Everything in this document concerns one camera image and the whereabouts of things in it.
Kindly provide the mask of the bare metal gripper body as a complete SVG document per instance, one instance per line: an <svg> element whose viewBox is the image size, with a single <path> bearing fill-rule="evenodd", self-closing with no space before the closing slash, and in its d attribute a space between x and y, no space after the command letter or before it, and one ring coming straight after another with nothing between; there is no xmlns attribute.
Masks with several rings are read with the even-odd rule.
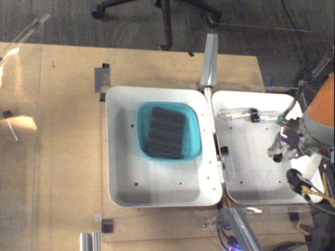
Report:
<svg viewBox="0 0 335 251"><path fill-rule="evenodd" d="M300 131L302 118L284 119L281 121L281 131L279 134L280 147L282 154L288 154L295 151L296 154L303 154L303 150L299 145L304 133Z"/></svg>

